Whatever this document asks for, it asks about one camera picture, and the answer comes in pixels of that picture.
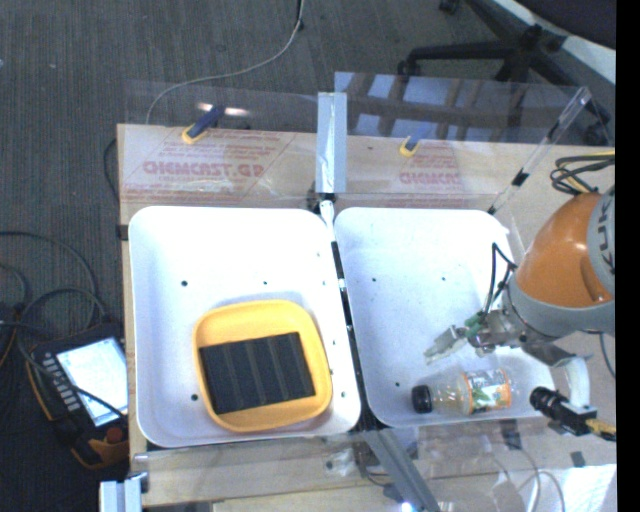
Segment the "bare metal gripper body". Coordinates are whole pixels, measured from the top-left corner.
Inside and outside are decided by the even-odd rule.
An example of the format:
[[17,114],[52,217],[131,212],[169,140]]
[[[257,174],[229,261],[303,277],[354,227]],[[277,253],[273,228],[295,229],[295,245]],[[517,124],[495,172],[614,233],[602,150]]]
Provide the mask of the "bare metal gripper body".
[[488,356],[499,347],[519,348],[530,337],[526,324],[507,307],[481,311],[466,320],[466,340],[479,357]]

